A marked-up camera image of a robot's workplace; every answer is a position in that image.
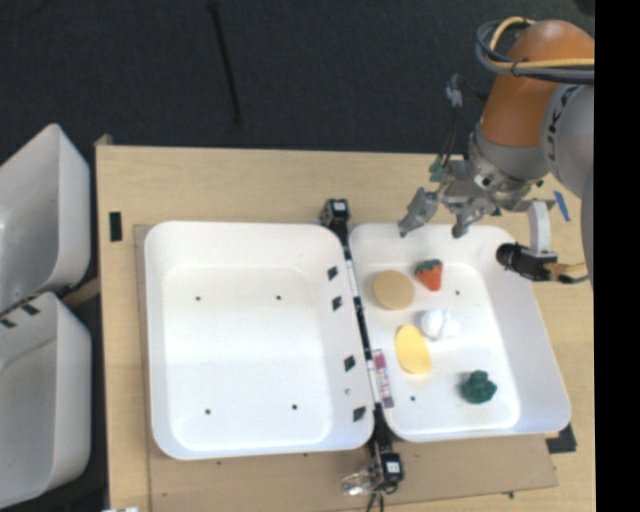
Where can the green toy broccoli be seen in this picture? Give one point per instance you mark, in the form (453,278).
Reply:
(478,387)

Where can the thin black and white rod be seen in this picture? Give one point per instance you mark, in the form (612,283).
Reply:
(361,320)

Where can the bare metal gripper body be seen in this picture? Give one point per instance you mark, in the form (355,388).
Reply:
(487,187)

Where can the yellow oval slice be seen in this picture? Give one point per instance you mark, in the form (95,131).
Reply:
(413,350)

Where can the pink and white printed strip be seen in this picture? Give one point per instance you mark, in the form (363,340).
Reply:
(383,377)

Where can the white crumpled lump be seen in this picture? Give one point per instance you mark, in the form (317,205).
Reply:
(435,324)

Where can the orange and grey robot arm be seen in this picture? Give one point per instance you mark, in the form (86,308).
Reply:
(525,95)

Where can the red toy strawberry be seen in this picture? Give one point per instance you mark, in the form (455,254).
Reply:
(430,276)

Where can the black cylinder on white bracket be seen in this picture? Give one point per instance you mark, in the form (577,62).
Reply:
(525,260)

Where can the white plastic tray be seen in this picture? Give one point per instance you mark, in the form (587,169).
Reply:
(240,345)
(475,350)

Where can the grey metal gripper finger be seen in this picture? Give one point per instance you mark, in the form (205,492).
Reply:
(419,210)
(466,219)

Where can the tan round biscuit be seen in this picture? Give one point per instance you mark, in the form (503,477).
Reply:
(393,290)

